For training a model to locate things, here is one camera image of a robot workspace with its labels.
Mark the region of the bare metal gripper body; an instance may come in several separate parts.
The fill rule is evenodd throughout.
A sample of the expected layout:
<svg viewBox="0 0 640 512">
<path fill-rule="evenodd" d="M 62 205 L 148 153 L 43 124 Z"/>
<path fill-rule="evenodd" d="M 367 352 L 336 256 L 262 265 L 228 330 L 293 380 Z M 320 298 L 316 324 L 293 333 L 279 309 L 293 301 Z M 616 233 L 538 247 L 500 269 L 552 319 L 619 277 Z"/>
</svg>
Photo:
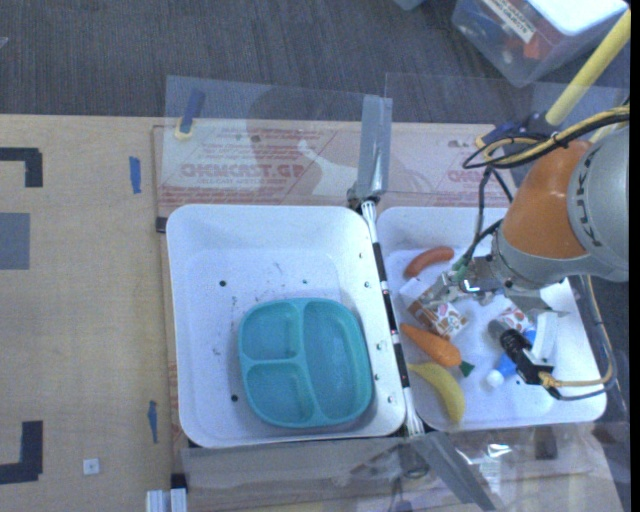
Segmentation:
<svg viewBox="0 0 640 512">
<path fill-rule="evenodd" d="M 442 297 L 446 301 L 473 298 L 491 301 L 504 293 L 502 279 L 496 274 L 497 260 L 491 255 L 471 257 L 463 255 L 442 274 Z"/>
</svg>

